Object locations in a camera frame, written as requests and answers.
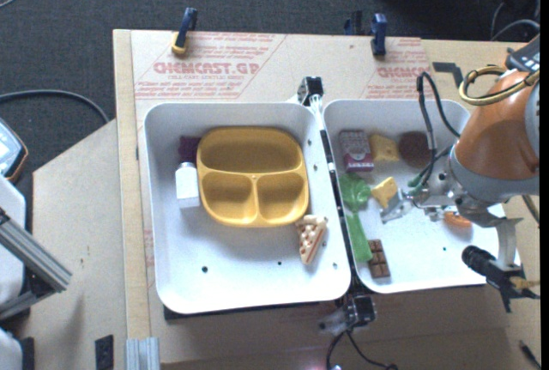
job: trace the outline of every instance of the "yellow divided plate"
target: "yellow divided plate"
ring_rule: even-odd
[[[309,206],[305,159],[285,131],[211,130],[198,145],[196,168],[204,208],[225,225],[287,225],[303,217]]]

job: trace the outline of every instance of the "yellow sponge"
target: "yellow sponge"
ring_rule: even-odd
[[[374,162],[398,161],[398,145],[386,136],[373,134],[368,138],[370,151]]]
[[[371,189],[371,195],[376,198],[379,204],[385,209],[389,205],[389,201],[397,192],[398,185],[396,184],[395,178],[392,176]]]

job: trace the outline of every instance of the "brown round cookie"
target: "brown round cookie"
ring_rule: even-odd
[[[431,151],[424,132],[402,134],[398,142],[398,151],[402,159],[413,168],[423,168],[431,162]]]

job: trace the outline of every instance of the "green toy vegetable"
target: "green toy vegetable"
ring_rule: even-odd
[[[360,222],[359,210],[368,202],[371,189],[356,173],[346,173],[340,176],[340,189],[341,198],[352,213],[346,218],[354,258],[357,262],[369,262],[373,255]]]

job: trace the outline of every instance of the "green toy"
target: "green toy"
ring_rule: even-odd
[[[369,262],[373,255],[360,222],[359,210],[368,202],[371,189],[356,173],[346,173],[340,176],[339,180],[341,198],[351,211],[351,215],[346,215],[346,219],[354,258],[357,262]]]

